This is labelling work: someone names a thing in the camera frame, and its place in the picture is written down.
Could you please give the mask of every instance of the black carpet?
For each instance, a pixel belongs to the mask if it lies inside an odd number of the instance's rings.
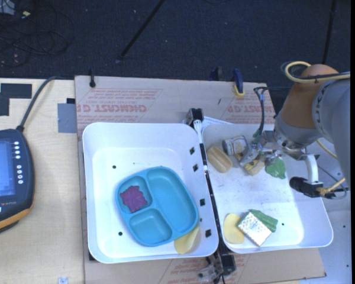
[[[351,0],[165,0],[117,64],[160,1],[9,0],[12,14],[0,9],[0,78],[73,79],[92,69],[208,80],[221,66],[223,80],[239,69],[246,82],[291,86],[284,62],[350,70]],[[278,112],[288,92],[270,94]]]

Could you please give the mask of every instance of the blue plate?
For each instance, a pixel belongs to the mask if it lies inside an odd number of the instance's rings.
[[[115,200],[133,237],[144,246],[171,242],[198,222],[191,194],[167,167],[152,167],[124,179],[116,188]]]

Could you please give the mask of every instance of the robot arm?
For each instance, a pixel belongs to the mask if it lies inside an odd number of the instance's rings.
[[[334,145],[343,175],[351,185],[350,174],[350,73],[338,73],[324,64],[307,66],[301,77],[285,72],[296,82],[276,117],[276,142],[291,156],[318,138]]]

